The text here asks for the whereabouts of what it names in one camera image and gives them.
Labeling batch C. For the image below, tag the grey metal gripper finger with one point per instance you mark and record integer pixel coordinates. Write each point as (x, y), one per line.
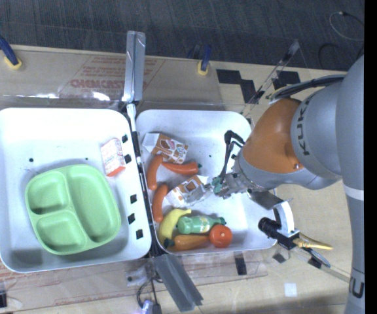
(201, 194)

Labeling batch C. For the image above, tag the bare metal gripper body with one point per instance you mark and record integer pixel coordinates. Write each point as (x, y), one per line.
(231, 183)

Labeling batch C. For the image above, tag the brown and white carton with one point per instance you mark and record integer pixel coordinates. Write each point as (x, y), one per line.
(182, 193)
(170, 147)

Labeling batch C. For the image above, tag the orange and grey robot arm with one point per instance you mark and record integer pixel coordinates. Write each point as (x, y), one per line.
(319, 142)

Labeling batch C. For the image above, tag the green bottle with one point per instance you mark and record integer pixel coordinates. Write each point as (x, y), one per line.
(195, 225)

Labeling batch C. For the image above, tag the red sausage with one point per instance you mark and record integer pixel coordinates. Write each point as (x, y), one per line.
(159, 201)
(182, 168)
(152, 172)

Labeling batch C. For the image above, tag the yellow banana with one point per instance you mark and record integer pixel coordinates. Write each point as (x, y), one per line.
(168, 222)

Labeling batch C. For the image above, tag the orange round fruit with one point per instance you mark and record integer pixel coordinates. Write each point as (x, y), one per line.
(221, 236)

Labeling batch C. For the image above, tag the orange carrot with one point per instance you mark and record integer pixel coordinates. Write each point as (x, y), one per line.
(188, 242)

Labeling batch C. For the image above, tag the white plastic tray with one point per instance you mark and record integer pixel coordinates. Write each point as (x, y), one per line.
(205, 132)
(61, 132)

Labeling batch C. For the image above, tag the orange and white carton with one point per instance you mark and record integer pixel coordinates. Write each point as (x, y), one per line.
(113, 157)

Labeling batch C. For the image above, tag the green divided plate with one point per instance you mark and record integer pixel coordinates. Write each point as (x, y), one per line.
(87, 195)

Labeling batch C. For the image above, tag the brown cardboard board red print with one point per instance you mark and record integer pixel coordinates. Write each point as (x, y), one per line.
(61, 74)

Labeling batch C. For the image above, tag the black cylinder on white bracket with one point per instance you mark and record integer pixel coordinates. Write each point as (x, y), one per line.
(278, 229)

